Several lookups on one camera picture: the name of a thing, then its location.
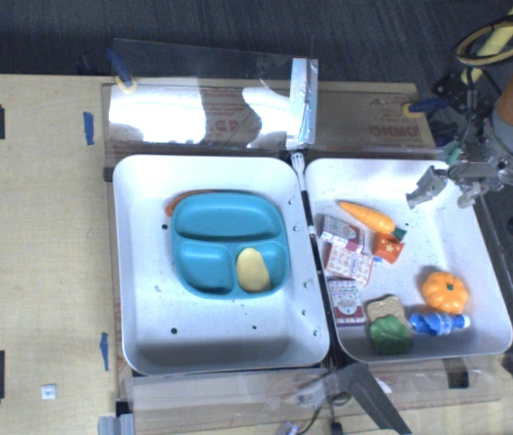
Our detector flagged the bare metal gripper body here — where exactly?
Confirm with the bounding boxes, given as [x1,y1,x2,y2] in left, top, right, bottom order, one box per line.
[447,150,513,194]

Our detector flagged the white plastic tray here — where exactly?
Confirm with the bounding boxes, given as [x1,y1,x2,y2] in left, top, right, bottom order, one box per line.
[304,157,513,364]
[111,153,332,377]

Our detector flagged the orange carrot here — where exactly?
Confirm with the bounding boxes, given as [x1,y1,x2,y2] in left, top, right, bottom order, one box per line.
[338,199,409,241]

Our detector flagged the orange cube with star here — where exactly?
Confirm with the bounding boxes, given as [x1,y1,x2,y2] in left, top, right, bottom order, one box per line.
[372,231,406,266]

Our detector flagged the brown cardboard board, red print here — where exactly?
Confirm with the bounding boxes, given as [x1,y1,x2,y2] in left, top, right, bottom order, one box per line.
[101,81,503,419]

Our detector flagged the pink and white carton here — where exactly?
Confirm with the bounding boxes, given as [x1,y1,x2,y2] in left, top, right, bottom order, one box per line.
[319,215,367,254]

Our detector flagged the orange pumpkin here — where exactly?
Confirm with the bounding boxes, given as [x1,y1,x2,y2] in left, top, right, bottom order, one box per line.
[420,270,470,315]

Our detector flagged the orange patterned white carton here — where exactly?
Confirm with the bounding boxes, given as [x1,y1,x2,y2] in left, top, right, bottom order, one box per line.
[324,242,375,287]

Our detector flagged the brown bread slice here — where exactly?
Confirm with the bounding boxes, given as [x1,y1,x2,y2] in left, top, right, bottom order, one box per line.
[364,294,408,331]

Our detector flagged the blue bottle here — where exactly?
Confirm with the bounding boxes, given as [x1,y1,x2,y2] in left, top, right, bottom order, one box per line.
[408,311,472,338]

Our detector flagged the red and white carton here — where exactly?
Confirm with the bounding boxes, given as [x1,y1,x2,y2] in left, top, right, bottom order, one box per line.
[327,278,368,327]

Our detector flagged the green lettuce leaf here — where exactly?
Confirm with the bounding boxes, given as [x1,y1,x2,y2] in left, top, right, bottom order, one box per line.
[368,314,414,357]

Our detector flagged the yellow potato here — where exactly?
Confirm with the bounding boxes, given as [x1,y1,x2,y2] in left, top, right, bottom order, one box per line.
[235,246,273,295]

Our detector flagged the blue divided plate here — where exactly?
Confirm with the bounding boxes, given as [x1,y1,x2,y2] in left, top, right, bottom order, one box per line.
[169,190,291,300]

